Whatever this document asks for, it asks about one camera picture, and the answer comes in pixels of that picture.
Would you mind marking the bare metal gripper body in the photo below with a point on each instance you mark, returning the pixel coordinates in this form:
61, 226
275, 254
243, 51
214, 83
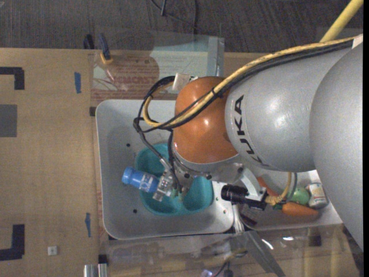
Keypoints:
201, 176

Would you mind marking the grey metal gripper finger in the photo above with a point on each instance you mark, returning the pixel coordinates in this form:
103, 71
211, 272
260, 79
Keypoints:
160, 195
166, 182

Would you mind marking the blue plastic bottle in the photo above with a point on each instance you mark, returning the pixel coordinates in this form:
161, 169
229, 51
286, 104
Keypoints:
138, 180

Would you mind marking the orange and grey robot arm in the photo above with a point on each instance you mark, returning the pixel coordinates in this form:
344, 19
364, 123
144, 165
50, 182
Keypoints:
276, 120

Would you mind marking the teal divided plate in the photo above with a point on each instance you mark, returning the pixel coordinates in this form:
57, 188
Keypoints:
199, 196

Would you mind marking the white plastic tray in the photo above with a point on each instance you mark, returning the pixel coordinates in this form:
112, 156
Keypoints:
118, 200
311, 221

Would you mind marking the orange toy sausage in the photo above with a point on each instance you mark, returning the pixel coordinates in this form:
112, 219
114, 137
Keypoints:
263, 185

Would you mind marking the green round toy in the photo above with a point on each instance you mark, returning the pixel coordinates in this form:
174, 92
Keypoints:
300, 195

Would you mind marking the orange carrot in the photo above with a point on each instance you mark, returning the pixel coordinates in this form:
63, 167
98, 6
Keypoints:
299, 209

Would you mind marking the white small can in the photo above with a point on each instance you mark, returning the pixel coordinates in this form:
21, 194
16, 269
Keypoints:
317, 196

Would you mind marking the small white square block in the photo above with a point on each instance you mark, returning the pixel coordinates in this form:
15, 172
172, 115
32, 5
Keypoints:
52, 250

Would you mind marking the black cylinder on white bracket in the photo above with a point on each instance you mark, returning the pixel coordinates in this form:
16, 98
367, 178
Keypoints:
234, 194

